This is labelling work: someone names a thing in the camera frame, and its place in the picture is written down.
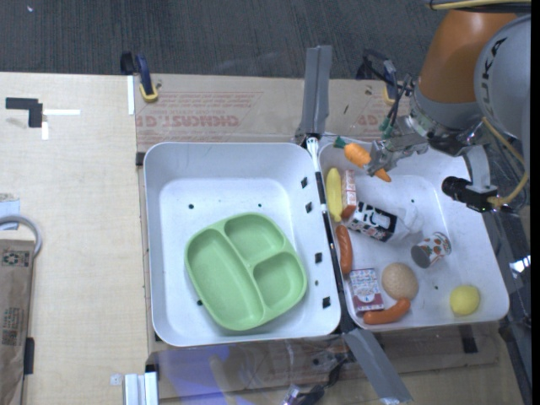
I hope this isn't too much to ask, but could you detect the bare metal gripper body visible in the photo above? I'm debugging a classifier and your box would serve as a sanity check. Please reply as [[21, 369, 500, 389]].
[[381, 114, 432, 157]]

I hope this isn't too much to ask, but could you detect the orange carrot with green top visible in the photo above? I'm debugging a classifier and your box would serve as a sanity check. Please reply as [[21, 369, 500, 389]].
[[332, 136, 392, 184]]

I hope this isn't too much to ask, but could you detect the orange and white carton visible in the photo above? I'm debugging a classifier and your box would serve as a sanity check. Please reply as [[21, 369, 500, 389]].
[[340, 169, 359, 211]]

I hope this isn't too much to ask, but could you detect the yellow banana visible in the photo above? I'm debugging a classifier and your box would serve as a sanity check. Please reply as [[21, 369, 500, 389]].
[[325, 166, 344, 224]]

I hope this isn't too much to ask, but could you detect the black and white carton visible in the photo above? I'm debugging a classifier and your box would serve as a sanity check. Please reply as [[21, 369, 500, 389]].
[[345, 199, 425, 245]]

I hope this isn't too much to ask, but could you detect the white can with strawberry print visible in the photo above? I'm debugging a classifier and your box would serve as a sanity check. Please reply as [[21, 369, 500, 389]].
[[410, 230, 453, 270]]

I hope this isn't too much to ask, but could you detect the orange sausage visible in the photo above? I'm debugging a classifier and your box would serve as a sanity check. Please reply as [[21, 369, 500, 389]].
[[362, 297, 412, 327], [335, 224, 354, 276]]

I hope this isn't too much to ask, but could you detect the beige bread roll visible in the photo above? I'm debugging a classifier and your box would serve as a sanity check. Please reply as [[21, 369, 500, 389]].
[[381, 262, 420, 301]]

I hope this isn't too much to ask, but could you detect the white plastic tray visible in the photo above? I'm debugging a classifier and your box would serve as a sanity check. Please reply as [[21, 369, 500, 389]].
[[143, 141, 343, 348], [316, 136, 511, 333]]

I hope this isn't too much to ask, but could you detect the red and white carton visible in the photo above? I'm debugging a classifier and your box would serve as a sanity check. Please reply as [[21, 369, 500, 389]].
[[348, 267, 386, 315]]

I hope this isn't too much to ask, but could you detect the brown cardboard board, red print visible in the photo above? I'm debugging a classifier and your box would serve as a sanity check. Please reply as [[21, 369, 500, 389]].
[[133, 73, 510, 398]]

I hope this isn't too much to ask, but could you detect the yellow lemon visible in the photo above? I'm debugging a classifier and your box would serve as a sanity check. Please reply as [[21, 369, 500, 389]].
[[449, 284, 482, 317]]

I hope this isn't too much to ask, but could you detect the green divided plate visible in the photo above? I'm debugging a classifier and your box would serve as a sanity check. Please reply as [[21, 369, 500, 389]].
[[183, 212, 309, 332]]

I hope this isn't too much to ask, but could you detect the brown paper bag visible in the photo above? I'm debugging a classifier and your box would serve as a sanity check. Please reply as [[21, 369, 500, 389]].
[[0, 237, 37, 405]]

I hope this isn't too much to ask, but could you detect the black cylinder on white bracket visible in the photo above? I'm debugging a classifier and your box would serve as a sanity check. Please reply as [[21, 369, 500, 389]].
[[440, 144, 500, 213]]

